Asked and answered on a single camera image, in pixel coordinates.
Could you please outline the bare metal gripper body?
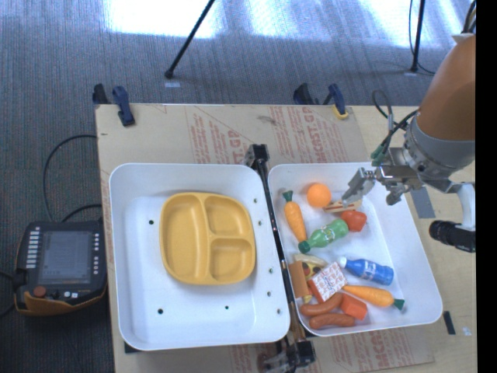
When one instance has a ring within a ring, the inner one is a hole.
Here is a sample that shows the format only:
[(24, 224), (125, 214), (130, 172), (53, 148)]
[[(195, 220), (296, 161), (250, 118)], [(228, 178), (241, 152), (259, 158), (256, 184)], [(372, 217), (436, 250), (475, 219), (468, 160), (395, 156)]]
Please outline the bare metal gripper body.
[(389, 190), (430, 186), (446, 191), (456, 171), (457, 166), (451, 160), (436, 159), (414, 141), (404, 141), (401, 147), (388, 149), (375, 169), (375, 177)]

